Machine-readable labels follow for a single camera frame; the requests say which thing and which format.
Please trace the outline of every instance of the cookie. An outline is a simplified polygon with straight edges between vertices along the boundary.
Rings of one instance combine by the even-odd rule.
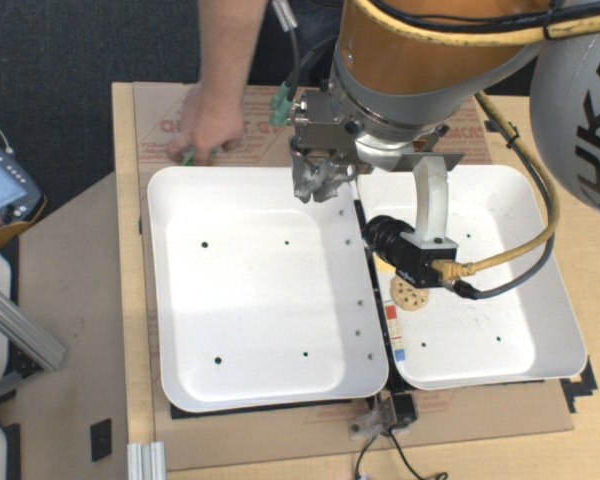
[[[429,290],[415,288],[401,277],[395,276],[391,280],[391,298],[396,306],[407,311],[416,311],[427,305]]]

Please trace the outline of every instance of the wooden edge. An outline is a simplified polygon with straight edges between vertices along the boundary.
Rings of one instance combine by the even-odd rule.
[[[155,440],[155,423],[142,235],[138,225],[141,210],[133,84],[113,83],[112,100],[127,427],[130,443],[150,443]]]

